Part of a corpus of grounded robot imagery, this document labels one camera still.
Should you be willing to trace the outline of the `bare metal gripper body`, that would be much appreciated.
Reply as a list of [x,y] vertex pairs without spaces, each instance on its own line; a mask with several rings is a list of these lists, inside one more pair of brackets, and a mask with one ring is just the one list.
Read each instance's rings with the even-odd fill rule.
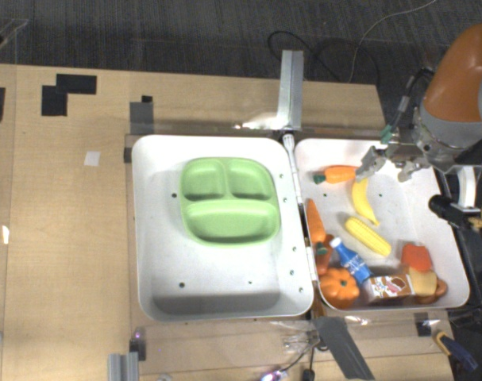
[[412,163],[420,167],[449,170],[455,164],[460,149],[450,147],[432,136],[416,132],[400,132],[388,142],[385,156],[394,164]]

